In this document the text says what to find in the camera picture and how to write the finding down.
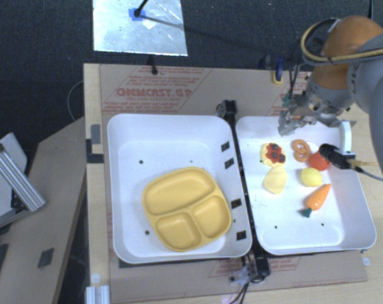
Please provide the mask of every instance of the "orange carrot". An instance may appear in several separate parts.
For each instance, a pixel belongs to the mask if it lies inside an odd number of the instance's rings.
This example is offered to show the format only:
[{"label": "orange carrot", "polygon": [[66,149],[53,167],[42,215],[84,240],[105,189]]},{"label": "orange carrot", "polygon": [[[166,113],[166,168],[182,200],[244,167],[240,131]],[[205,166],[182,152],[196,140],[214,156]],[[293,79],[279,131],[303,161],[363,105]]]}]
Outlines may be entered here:
[{"label": "orange carrot", "polygon": [[313,210],[319,210],[323,206],[325,199],[328,196],[330,191],[331,184],[325,184],[318,188],[307,200],[307,208],[302,210],[301,213],[305,217],[310,217],[310,214]]}]

